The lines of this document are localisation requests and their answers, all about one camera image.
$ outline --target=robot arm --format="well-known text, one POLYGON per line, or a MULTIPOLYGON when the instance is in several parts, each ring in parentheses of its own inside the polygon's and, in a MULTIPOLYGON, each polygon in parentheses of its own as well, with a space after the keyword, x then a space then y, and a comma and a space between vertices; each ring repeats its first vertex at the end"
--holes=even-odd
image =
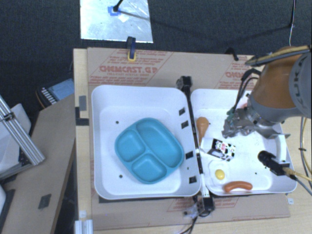
POLYGON ((286 47, 246 64, 265 63, 247 106, 229 111, 222 131, 225 138, 253 131, 271 138, 278 134, 275 124, 293 116, 311 118, 311 46, 286 47))

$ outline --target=black cable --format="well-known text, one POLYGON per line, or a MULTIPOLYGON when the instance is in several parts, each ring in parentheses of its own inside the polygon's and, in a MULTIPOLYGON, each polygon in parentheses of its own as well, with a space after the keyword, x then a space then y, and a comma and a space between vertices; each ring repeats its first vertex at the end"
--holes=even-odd
POLYGON ((292 34, 293 34, 293 27, 294 27, 294 12, 296 10, 296 3, 297 3, 297 0, 293 0, 293 4, 292 4, 292 17, 291 17, 291 22, 289 24, 290 26, 290 33, 289 33, 289 40, 288 40, 288 43, 289 43, 289 46, 291 46, 291 41, 292 41, 292 34))
POLYGON ((193 231, 193 228, 194 228, 194 225, 195 225, 195 223, 196 223, 197 218, 198 218, 198 217, 195 217, 195 218, 193 219, 193 222, 192 222, 191 226, 190 226, 189 228, 187 228, 184 232, 181 232, 180 234, 186 234, 186 233, 191 234, 192 231, 193 231))
POLYGON ((74 64, 74 61, 72 61, 72 62, 70 63, 68 72, 72 72, 72 71, 73 71, 73 64, 74 64))
POLYGON ((243 95, 244 95, 244 93, 245 93, 245 90, 246 90, 246 87, 247 87, 248 83, 249 83, 252 79, 258 79, 258 78, 257 78, 257 77, 251 77, 251 78, 249 78, 249 79, 245 82, 244 87, 243 87, 244 81, 242 81, 242 83, 240 84, 240 87, 239 87, 238 93, 237 93, 236 102, 235 102, 235 105, 234 105, 234 107, 233 107, 233 109, 234 109, 233 111, 236 110, 237 105, 238 105, 240 99, 243 97, 243 95))
POLYGON ((199 214, 200 217, 207 217, 207 216, 209 216, 209 215, 210 215, 210 212, 199 214))

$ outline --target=aluminum foil sheet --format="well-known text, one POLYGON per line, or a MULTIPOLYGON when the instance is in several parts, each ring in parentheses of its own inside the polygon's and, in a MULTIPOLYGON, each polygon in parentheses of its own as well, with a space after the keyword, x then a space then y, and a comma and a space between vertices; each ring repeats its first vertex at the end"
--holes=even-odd
POLYGON ((153 43, 147 0, 80 0, 80 33, 82 39, 153 43))

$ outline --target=blue plate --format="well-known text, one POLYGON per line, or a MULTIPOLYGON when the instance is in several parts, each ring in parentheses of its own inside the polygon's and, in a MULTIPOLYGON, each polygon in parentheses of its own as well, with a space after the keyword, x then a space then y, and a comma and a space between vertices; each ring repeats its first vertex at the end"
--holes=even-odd
POLYGON ((184 159, 181 144, 158 120, 144 118, 125 129, 115 141, 121 162, 139 181, 157 183, 184 159))

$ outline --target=tray compartment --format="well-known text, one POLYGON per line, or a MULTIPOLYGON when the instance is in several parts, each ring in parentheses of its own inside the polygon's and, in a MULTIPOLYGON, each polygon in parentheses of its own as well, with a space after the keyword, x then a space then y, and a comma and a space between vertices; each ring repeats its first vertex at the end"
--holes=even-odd
MULTIPOLYGON (((102 85, 93 90, 91 100, 95 189, 101 197, 129 199, 197 194, 201 184, 196 155, 186 158, 186 154, 195 154, 193 132, 188 114, 188 103, 180 90, 102 85), (115 152, 116 138, 126 128, 143 118, 159 120, 183 148, 182 164, 166 178, 152 184, 138 181, 115 152), (188 126, 182 129, 181 125, 184 122, 188 122, 188 126), (195 183, 189 183, 192 177, 196 177, 195 183)), ((144 152, 155 155, 151 150, 144 152)), ((126 156, 128 160, 132 160, 129 163, 135 162, 139 157, 132 159, 132 156, 126 156)), ((176 160, 173 161, 168 164, 174 166, 176 160)))
POLYGON ((145 152, 145 145, 133 130, 124 132, 116 144, 116 152, 125 162, 131 162, 145 152))
MULTIPOLYGON (((236 96, 237 91, 215 89, 197 89, 191 95, 195 121, 199 117, 206 117, 210 122, 201 143, 202 151, 200 153, 208 189, 219 196, 292 192, 296 188, 294 180, 286 176, 276 176, 269 169, 265 169, 257 158, 258 153, 262 150, 276 155, 275 139, 265 139, 257 132, 248 136, 238 135, 227 139, 222 136, 221 131, 224 119, 227 117, 226 112, 234 105, 236 96), (211 148, 211 144, 209 144, 211 138, 236 146, 234 158, 227 162, 207 154, 211 148), (216 179, 215 171, 217 169, 224 171, 225 178, 223 180, 216 179), (253 189, 251 191, 234 189, 230 193, 226 193, 222 187, 232 181, 249 182, 253 185, 253 189)), ((243 97, 237 107, 241 107, 246 102, 247 97, 243 97)), ((274 128, 277 132, 282 133, 280 125, 276 125, 274 128)), ((289 162, 293 168, 288 149, 286 162, 289 162)))
POLYGON ((183 150, 176 139, 156 121, 140 122, 136 128, 150 150, 167 166, 175 168, 183 161, 183 150))
POLYGON ((167 168, 153 155, 145 154, 132 164, 132 171, 143 182, 153 183, 167 174, 167 168))

